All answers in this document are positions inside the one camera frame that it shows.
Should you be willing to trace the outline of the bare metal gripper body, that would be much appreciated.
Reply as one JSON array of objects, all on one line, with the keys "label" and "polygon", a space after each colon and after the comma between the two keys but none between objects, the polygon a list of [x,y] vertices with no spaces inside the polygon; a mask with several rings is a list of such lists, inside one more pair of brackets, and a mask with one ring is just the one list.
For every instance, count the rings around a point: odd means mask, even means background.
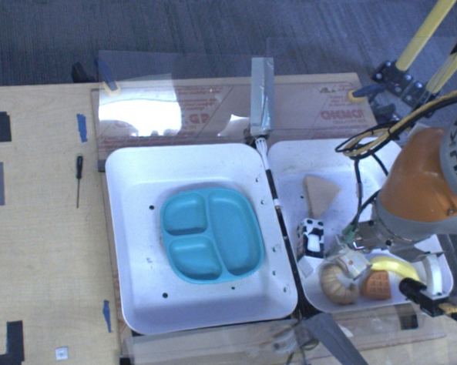
[{"label": "bare metal gripper body", "polygon": [[376,249],[388,249],[394,244],[393,238],[393,234],[380,221],[371,219],[356,226],[350,246],[370,253]]}]

